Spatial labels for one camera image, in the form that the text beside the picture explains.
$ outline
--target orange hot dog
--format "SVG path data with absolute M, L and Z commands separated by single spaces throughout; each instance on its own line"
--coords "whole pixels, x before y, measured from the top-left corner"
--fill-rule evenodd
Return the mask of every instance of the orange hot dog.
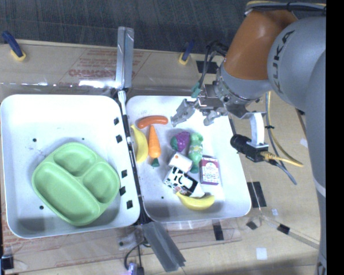
M 147 116 L 141 118 L 136 125 L 138 128 L 142 129 L 144 127 L 150 126 L 152 124 L 167 124 L 168 118 L 161 115 Z

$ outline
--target banana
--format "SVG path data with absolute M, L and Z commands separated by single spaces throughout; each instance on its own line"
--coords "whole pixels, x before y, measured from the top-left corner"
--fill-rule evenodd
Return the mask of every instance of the banana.
M 145 134 L 138 130 L 134 124 L 131 125 L 132 130 L 134 131 L 136 145 L 138 146 L 138 151 L 136 153 L 136 162 L 144 162 L 148 157 L 148 141 Z
M 176 192 L 176 195 L 179 197 L 182 204 L 191 210 L 205 210 L 215 201 L 214 195 L 205 195 L 202 198 L 191 198 L 181 194 L 179 191 Z

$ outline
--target white tray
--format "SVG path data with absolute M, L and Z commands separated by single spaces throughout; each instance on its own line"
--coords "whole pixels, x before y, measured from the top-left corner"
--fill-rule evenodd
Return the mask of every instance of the white tray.
M 12 95 L 2 102 L 0 116 L 6 214 L 14 234 L 22 238 L 47 237 L 129 226 L 138 219 L 140 205 L 122 116 L 113 99 Z M 32 173 L 41 161 L 68 142 L 83 143 L 97 152 L 118 172 L 120 187 L 126 190 L 96 221 L 83 227 L 72 226 L 50 209 L 42 209 L 43 202 L 31 183 Z
M 179 96 L 132 97 L 126 105 L 129 125 L 136 124 L 138 119 L 150 115 L 164 115 L 170 119 L 185 98 Z M 233 133 L 229 119 L 217 118 L 214 124 L 207 127 L 204 126 L 203 120 L 203 115 L 196 111 L 188 121 L 178 124 L 175 128 L 170 122 L 167 125 L 155 125 L 162 148 L 162 155 L 158 158 L 160 167 L 152 167 L 150 157 L 145 162 L 137 164 L 144 207 L 154 221 L 185 222 L 233 218 L 244 216 L 251 209 L 251 198 L 240 157 L 230 145 Z M 204 211 L 187 209 L 173 194 L 173 190 L 162 182 L 170 169 L 169 158 L 174 153 L 169 145 L 170 139 L 182 130 L 202 134 L 203 153 L 216 157 L 220 164 L 221 184 L 218 186 L 202 184 L 204 191 L 216 196 L 214 205 Z M 148 136 L 148 128 L 142 131 Z M 190 176 L 199 180 L 199 174 L 190 174 Z

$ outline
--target dark floor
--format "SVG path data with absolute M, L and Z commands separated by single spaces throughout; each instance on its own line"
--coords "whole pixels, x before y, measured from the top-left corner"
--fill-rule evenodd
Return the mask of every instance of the dark floor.
M 118 27 L 126 26 L 135 30 L 134 48 L 178 52 L 194 39 L 193 53 L 204 53 L 211 40 L 230 44 L 249 1 L 0 0 L 0 42 L 8 30 L 21 39 L 115 46 Z

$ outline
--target carrot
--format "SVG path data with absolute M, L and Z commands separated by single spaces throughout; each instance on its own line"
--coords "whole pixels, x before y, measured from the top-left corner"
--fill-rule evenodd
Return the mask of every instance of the carrot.
M 138 128 L 142 129 L 144 127 L 150 126 L 152 124 L 167 124 L 168 118 L 165 116 L 154 115 L 141 118 L 136 125 Z
M 159 144 L 157 132 L 153 125 L 149 128 L 148 154 L 153 158 L 152 166 L 158 167 L 158 157 L 161 155 L 161 145 Z

